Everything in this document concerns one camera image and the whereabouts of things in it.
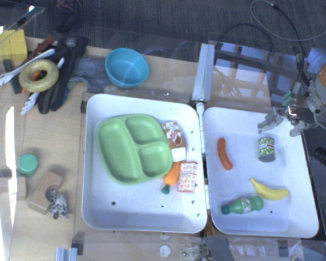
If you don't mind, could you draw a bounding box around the green divided plate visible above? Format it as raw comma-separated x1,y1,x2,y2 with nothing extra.
90,109,179,190

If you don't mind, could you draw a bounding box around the green and grey can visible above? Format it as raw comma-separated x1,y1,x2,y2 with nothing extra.
256,135,278,164

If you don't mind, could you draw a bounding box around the orange and white packet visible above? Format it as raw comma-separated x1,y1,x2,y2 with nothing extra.
176,160,199,194

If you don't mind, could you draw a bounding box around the yellow banana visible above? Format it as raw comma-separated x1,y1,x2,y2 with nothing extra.
248,178,291,203

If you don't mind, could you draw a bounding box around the white plastic tray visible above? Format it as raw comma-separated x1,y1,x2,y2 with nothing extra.
191,105,326,244
74,92,219,241

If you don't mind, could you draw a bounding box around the spotted white toy animal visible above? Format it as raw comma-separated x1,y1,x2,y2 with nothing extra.
43,187,72,221

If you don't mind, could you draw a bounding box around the grey cloth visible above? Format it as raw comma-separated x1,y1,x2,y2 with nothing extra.
69,56,111,90

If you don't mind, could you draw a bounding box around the orange carrot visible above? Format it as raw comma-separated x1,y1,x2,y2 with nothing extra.
160,159,182,196

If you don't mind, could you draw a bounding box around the green round cup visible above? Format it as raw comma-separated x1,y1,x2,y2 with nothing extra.
16,152,39,179

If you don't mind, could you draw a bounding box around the pale wooden block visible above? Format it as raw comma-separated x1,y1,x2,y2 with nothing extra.
27,168,66,217

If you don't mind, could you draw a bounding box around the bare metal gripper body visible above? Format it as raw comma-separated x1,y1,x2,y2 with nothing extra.
283,91,326,132

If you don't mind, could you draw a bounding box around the yellow cube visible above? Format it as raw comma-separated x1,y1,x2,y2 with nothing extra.
0,27,31,65

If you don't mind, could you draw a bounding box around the orange and white carton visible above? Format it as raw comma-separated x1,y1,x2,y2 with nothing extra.
158,119,190,164

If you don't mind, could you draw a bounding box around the orange sausage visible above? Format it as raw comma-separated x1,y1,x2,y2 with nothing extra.
214,136,236,172

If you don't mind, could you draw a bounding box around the yellow doughnut ring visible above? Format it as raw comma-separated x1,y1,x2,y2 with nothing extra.
17,56,61,96

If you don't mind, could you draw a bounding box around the white plastic fork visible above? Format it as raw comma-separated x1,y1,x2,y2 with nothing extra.
0,43,56,94
20,53,66,119

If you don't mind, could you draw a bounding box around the green bottle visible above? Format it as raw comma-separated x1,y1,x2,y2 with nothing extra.
220,192,265,219

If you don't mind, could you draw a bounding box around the blue bowl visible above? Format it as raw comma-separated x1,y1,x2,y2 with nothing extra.
102,45,152,92

